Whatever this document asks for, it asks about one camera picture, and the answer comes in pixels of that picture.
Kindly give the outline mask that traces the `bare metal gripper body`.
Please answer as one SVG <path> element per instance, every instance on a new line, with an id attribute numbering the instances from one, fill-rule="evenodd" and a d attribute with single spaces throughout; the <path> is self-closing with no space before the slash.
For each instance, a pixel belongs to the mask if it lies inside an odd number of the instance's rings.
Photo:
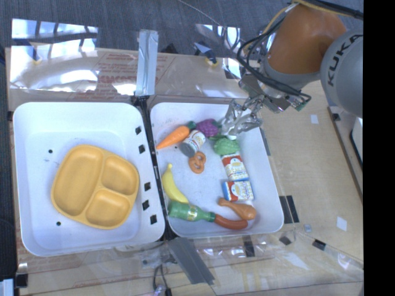
<path id="1" fill-rule="evenodd" d="M 248 93 L 250 100 L 261 99 L 262 104 L 274 113 L 285 111 L 288 107 L 296 108 L 296 90 L 265 75 L 244 75 L 239 86 Z"/>

